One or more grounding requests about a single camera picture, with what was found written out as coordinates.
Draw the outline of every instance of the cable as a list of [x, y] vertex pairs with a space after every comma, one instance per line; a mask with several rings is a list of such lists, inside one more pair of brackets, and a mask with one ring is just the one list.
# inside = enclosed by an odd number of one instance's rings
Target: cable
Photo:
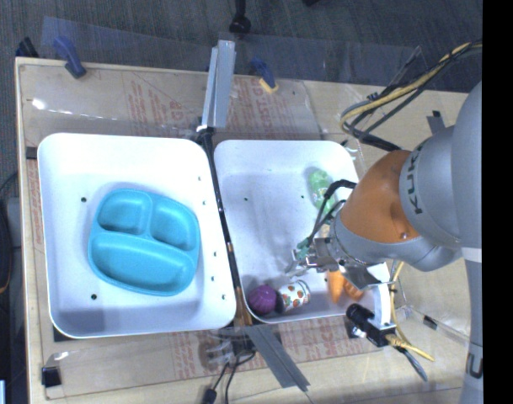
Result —
[[230, 374], [230, 377], [228, 378], [228, 382], [226, 384], [226, 390], [224, 391], [224, 402], [225, 402], [225, 404], [228, 404], [228, 389], [230, 388], [230, 384], [232, 383], [233, 375], [236, 374], [236, 369], [238, 368], [238, 366], [245, 364], [246, 362], [251, 360], [254, 356], [256, 356], [256, 352], [251, 352], [248, 358], [246, 358], [242, 362], [239, 362], [239, 357], [241, 356], [241, 354], [239, 354], [236, 357], [236, 363], [234, 364], [234, 366], [232, 368], [232, 373]]
[[[387, 86], [381, 93], [376, 95], [374, 98], [370, 97], [368, 100], [363, 101], [359, 104], [350, 106], [342, 112], [340, 115], [340, 127], [342, 131], [351, 134], [360, 142], [371, 145], [385, 151], [393, 151], [402, 149], [399, 146], [394, 145], [391, 142], [385, 141], [377, 136], [370, 135], [370, 132], [376, 129], [379, 125], [393, 117], [399, 110], [413, 101], [418, 97], [427, 87], [429, 81], [433, 80], [436, 75], [441, 75], [445, 70], [455, 61], [470, 55], [473, 52], [479, 51], [483, 47], [482, 40], [474, 42], [468, 42], [459, 45], [448, 54], [444, 55], [433, 67], [424, 71], [414, 77], [414, 79], [408, 83], [404, 82], [401, 84], [394, 84]], [[371, 116], [376, 109], [388, 104], [398, 98], [402, 98], [410, 94], [401, 104], [396, 106], [391, 111], [387, 112], [381, 119], [376, 123], [372, 124], [366, 130], [358, 130], [356, 126], [365, 118]], [[348, 123], [347, 120], [356, 116], [352, 123]]]
[[426, 353], [424, 350], [413, 346], [412, 344], [406, 343], [404, 340], [400, 339], [393, 333], [389, 333], [385, 336], [385, 339], [389, 341], [389, 344], [395, 348], [404, 348], [407, 350], [411, 350], [412, 352], [416, 352], [418, 355], [422, 356], [425, 359], [428, 359], [431, 362], [436, 361], [433, 356]]
[[420, 375], [421, 379], [423, 379], [424, 381], [428, 381], [428, 376], [426, 375], [425, 370], [423, 369], [422, 365], [417, 361], [417, 359], [415, 359], [412, 356], [412, 354], [405, 348], [395, 348], [408, 359], [408, 361], [411, 363], [411, 366], [413, 366], [417, 374]]
[[316, 236], [316, 234], [318, 233], [320, 228], [325, 224], [325, 222], [330, 220], [331, 217], [333, 217], [333, 213], [339, 208], [339, 206], [341, 206], [345, 202], [344, 199], [336, 202], [331, 207], [331, 210], [329, 210], [329, 212], [325, 215], [325, 217], [322, 220], [322, 214], [323, 214], [323, 211], [325, 210], [325, 205], [327, 204], [328, 200], [331, 199], [334, 192], [337, 191], [341, 187], [344, 187], [346, 189], [354, 189], [356, 185], [357, 185], [357, 183], [353, 183], [352, 181], [349, 181], [347, 179], [340, 179], [339, 181], [334, 181], [333, 183], [331, 183], [329, 185], [329, 187], [325, 191], [325, 194], [323, 195], [323, 202], [320, 205], [318, 215], [316, 216], [316, 221], [314, 222], [313, 231], [303, 241], [303, 243], [305, 243], [307, 247], [313, 242], [314, 237]]
[[0, 186], [0, 196], [1, 196], [2, 192], [3, 192], [3, 190], [5, 189], [5, 187], [6, 187], [8, 184], [12, 183], [12, 182], [13, 182], [13, 180], [14, 180], [15, 178], [17, 178], [17, 177], [18, 177], [18, 175], [19, 175], [19, 173], [18, 173], [18, 172], [14, 172], [14, 173], [12, 173], [11, 175], [9, 175], [9, 176], [5, 179], [5, 181], [4, 181], [4, 182], [2, 183], [2, 185]]
[[[230, 387], [230, 384], [232, 383], [233, 375], [235, 374], [238, 366], [245, 364], [249, 360], [251, 360], [254, 356], [256, 356], [256, 352], [252, 351], [249, 352], [249, 357], [246, 358], [243, 361], [239, 361], [240, 357], [244, 354], [244, 352], [241, 352], [238, 356], [236, 356], [236, 362], [232, 367], [232, 372], [230, 373], [230, 377], [228, 378], [228, 383], [225, 390], [225, 396], [224, 400], [226, 403], [228, 403], [228, 388]], [[219, 383], [222, 380], [222, 377], [224, 377], [224, 374], [226, 373], [226, 369], [230, 366], [230, 361], [226, 362], [224, 366], [222, 367], [221, 373], [219, 374], [219, 378], [216, 380], [215, 385], [212, 388], [209, 388], [206, 390], [206, 393], [204, 394], [204, 397], [202, 398], [201, 404], [213, 404], [216, 400], [216, 388], [219, 386]]]
[[397, 312], [395, 311], [394, 307], [394, 294], [395, 294], [395, 288], [396, 283], [398, 281], [398, 276], [400, 275], [400, 271], [402, 271], [402, 268], [404, 266], [404, 261], [400, 261], [398, 263], [397, 269], [393, 274], [392, 277], [392, 283], [389, 286], [389, 296], [390, 296], [390, 305], [391, 305], [391, 318], [393, 319], [393, 322], [395, 324], [396, 330], [398, 332], [398, 335], [394, 334], [388, 334], [385, 336], [385, 338], [389, 341], [389, 343], [394, 346], [395, 348], [405, 348], [408, 350], [411, 350], [413, 352], [416, 352], [420, 356], [422, 356], [425, 359], [428, 359], [429, 361], [434, 362], [436, 359], [431, 356], [430, 354], [426, 353], [424, 350], [421, 350], [420, 348], [416, 348], [407, 338], [404, 334], [403, 330], [398, 324], [398, 318], [397, 318]]

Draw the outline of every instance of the blue divided plate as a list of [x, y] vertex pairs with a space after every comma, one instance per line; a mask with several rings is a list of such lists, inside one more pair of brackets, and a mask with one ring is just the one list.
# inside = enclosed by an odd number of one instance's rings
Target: blue divided plate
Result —
[[194, 278], [199, 256], [200, 226], [185, 205], [136, 189], [116, 189], [101, 200], [88, 259], [104, 281], [148, 295], [177, 295]]

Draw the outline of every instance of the wooden table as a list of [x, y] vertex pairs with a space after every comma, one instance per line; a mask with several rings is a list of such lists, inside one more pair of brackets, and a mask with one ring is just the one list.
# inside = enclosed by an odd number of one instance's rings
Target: wooden table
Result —
[[[181, 374], [168, 382], [162, 382], [159, 375], [154, 381], [153, 373], [147, 371], [146, 358], [141, 358], [141, 372], [145, 372], [147, 378], [135, 383], [134, 367], [127, 370], [131, 378], [124, 379], [123, 370], [116, 364], [116, 355], [126, 357], [128, 353], [147, 355], [151, 364], [157, 348], [163, 345], [175, 348], [179, 344], [175, 339], [181, 339], [183, 335], [180, 338], [174, 334], [174, 341], [168, 337], [164, 342], [159, 337], [154, 343], [150, 338], [54, 339], [45, 289], [45, 254], [41, 251], [42, 223], [36, 160], [32, 157], [34, 147], [45, 136], [57, 131], [112, 134], [132, 131], [131, 134], [137, 136], [153, 136], [161, 130], [163, 119], [177, 121], [179, 135], [187, 129], [183, 124], [199, 115], [205, 96], [205, 73], [100, 64], [85, 66], [88, 75], [86, 82], [82, 82], [71, 78], [62, 61], [18, 57], [15, 62], [29, 401], [199, 402], [204, 390], [217, 379], [215, 372], [196, 377]], [[344, 139], [338, 125], [342, 110], [382, 89], [331, 82], [278, 82], [282, 96], [279, 94], [262, 102], [260, 92], [253, 88], [257, 85], [255, 78], [234, 77], [233, 117], [241, 121], [248, 118], [249, 113], [258, 130], [265, 127], [268, 118], [305, 119], [309, 126], [314, 119], [324, 137], [340, 140]], [[430, 136], [425, 116], [438, 110], [446, 124], [451, 125], [465, 98], [466, 95], [460, 93], [424, 92], [376, 133], [403, 148], [414, 148]], [[382, 154], [382, 151], [363, 147], [358, 156], [359, 172], [362, 173], [364, 167], [370, 166]], [[469, 320], [463, 262], [457, 261], [442, 271], [429, 274], [406, 268], [403, 283], [408, 290], [408, 306], [414, 308], [405, 311], [411, 316], [404, 320], [403, 329], [418, 347], [436, 357], [435, 363], [422, 363], [429, 383], [422, 382], [405, 358], [393, 349], [374, 351], [366, 340], [359, 340], [352, 344], [351, 354], [335, 353], [331, 358], [307, 358], [298, 363], [311, 384], [307, 394], [296, 387], [281, 388], [271, 371], [260, 364], [236, 374], [229, 392], [230, 400], [243, 403], [352, 402], [360, 399], [371, 399], [364, 402], [415, 402], [415, 397], [419, 399], [418, 394], [422, 394], [423, 402], [457, 401], [467, 353]], [[441, 290], [441, 283], [446, 284], [445, 291]], [[437, 298], [429, 295], [430, 289], [437, 289]], [[445, 315], [451, 320], [448, 325], [443, 322], [435, 332], [419, 321], [423, 314], [435, 319]], [[329, 328], [329, 333], [338, 333], [338, 329], [333, 329], [336, 323], [314, 323], [318, 333], [325, 327]], [[310, 353], [311, 344], [304, 345], [306, 349], [303, 351]], [[162, 350], [168, 357], [168, 350]], [[95, 358], [111, 358], [112, 370], [95, 372], [89, 365], [90, 354]], [[63, 382], [47, 390], [41, 384], [41, 369], [49, 363], [48, 359], [51, 363], [61, 364]], [[154, 360], [153, 363], [160, 366], [160, 362]], [[113, 390], [104, 389], [105, 381], [111, 381]], [[225, 384], [224, 380], [216, 402], [221, 402]]]

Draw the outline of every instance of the blue clamp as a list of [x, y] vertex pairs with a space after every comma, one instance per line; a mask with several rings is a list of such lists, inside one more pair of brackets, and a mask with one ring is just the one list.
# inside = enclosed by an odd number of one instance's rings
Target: blue clamp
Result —
[[57, 55], [63, 60], [67, 60], [65, 68], [76, 79], [83, 77], [86, 74], [86, 69], [82, 66], [80, 58], [78, 58], [77, 49], [66, 36], [57, 36], [52, 43]]
[[250, 61], [251, 66], [254, 70], [262, 77], [260, 84], [268, 93], [274, 93], [279, 86], [275, 82], [273, 72], [269, 69], [267, 64], [258, 57], [253, 57]]

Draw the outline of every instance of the purple ball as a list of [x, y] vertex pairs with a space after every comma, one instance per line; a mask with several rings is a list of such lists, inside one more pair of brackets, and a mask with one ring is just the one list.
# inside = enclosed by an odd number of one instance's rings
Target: purple ball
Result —
[[252, 289], [248, 294], [248, 306], [259, 316], [271, 313], [276, 306], [276, 290], [267, 284]]

